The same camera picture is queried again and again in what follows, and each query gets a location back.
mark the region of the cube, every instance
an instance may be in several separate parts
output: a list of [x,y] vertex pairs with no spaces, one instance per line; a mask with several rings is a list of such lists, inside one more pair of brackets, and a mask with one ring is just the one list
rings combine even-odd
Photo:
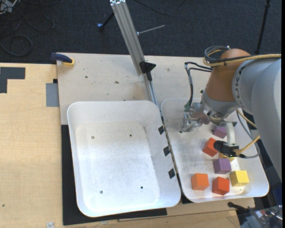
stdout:
[[219,155],[219,156],[218,156],[219,158],[226,158],[226,159],[229,159],[230,162],[232,162],[233,160],[235,160],[235,157],[228,157],[228,156],[225,156],[223,153],[220,153],[220,152],[218,153],[218,155]]
[[215,126],[214,130],[213,130],[213,135],[215,135],[221,139],[225,138],[227,136],[226,128]]
[[249,183],[247,171],[233,171],[230,173],[230,180],[233,187],[245,186]]
[[216,140],[214,138],[209,138],[203,148],[203,152],[213,157],[218,153],[216,149],[214,149],[214,142]]
[[205,173],[195,173],[191,177],[191,184],[193,190],[205,190],[209,187],[208,175]]
[[231,171],[230,161],[226,158],[218,158],[213,161],[214,173],[227,174]]
[[212,181],[212,192],[225,195],[230,191],[230,181],[227,178],[217,177]]

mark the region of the black tape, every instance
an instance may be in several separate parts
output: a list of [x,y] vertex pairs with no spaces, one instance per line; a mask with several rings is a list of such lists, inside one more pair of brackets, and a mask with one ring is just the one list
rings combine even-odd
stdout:
[[165,131],[165,129],[164,129],[164,127],[163,126],[161,126],[159,129],[158,129],[158,131],[160,132],[160,134],[162,135],[162,133]]
[[163,149],[163,152],[165,153],[165,156],[167,156],[170,153],[169,146]]
[[175,176],[175,172],[173,168],[168,173],[169,173],[170,179]]
[[25,68],[0,67],[0,93],[7,93],[8,79],[25,79]]

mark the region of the blue clamp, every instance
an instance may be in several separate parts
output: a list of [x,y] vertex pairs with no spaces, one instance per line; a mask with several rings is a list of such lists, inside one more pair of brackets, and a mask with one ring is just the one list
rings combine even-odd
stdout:
[[52,53],[51,54],[51,60],[62,61],[62,64],[67,65],[67,66],[73,66],[74,65],[74,59],[67,57],[67,56],[60,54],[60,53]]

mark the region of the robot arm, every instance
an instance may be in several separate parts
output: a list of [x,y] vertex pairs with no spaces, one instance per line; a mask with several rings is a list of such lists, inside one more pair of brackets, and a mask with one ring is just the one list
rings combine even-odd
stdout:
[[226,125],[224,119],[240,107],[253,115],[260,139],[282,180],[281,58],[227,49],[220,61],[222,65],[212,69],[201,102],[184,113],[183,131],[209,122]]

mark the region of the tripod leg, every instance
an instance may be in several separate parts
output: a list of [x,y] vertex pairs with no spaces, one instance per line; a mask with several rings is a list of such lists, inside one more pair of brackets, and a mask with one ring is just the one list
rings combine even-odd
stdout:
[[265,28],[265,22],[266,22],[266,18],[267,18],[267,13],[268,13],[268,9],[270,7],[270,0],[266,1],[265,4],[265,12],[264,12],[264,17],[263,17],[263,23],[262,23],[262,28],[261,28],[261,33],[260,33],[260,37],[258,39],[258,44],[257,44],[257,49],[256,49],[256,54],[259,54],[260,52],[260,47],[261,47],[261,42],[262,42],[262,38],[263,38],[263,33],[264,33],[264,28]]
[[103,24],[97,24],[99,31],[103,31],[105,29],[105,26],[107,25],[107,23],[109,23],[109,21],[111,20],[111,18],[113,18],[114,13],[111,13],[110,16],[106,19],[106,21]]

